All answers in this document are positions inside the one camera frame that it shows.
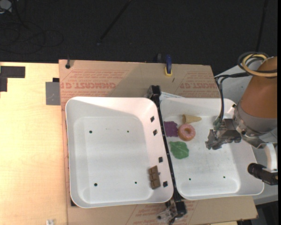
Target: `toy donut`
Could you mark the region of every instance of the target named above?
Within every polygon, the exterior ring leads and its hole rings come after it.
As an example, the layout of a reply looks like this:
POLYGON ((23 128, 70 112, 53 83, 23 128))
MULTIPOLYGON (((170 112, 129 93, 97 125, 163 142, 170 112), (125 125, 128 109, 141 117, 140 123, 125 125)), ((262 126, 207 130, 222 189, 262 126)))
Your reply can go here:
POLYGON ((178 128, 178 136, 183 141, 190 141, 196 135, 195 128, 190 124, 183 124, 178 128))

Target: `black floor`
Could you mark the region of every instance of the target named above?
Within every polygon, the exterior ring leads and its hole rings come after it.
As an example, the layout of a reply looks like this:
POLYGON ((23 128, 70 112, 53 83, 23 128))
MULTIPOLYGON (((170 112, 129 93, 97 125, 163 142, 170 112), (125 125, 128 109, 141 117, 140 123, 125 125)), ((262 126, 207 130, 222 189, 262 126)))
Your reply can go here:
POLYGON ((211 65, 245 52, 277 55, 278 0, 9 0, 0 14, 0 61, 108 60, 211 65))

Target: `cardboard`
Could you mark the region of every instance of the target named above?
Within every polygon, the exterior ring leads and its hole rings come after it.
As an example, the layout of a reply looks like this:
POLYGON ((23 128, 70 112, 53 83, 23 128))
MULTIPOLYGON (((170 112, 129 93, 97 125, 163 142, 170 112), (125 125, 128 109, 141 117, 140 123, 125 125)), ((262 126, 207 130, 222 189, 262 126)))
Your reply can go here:
MULTIPOLYGON (((165 64, 112 61, 59 61, 60 102, 69 225, 162 225, 156 215, 166 209, 164 203, 82 209, 71 205, 65 105, 76 96, 144 97, 151 85, 162 92, 186 98, 218 98, 219 93, 210 66, 172 64, 173 75, 165 75, 165 64)), ((176 225, 198 225, 258 216, 251 196, 185 201, 187 214, 176 225)))

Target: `light wood surface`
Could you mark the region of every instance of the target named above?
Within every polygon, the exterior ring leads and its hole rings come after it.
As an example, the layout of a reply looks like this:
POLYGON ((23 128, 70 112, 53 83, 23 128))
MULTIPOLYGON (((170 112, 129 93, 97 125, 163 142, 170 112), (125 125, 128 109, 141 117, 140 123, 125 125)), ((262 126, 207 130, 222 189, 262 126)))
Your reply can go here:
POLYGON ((46 105, 45 82, 58 64, 25 66, 0 93, 0 225, 67 224, 60 106, 46 105))

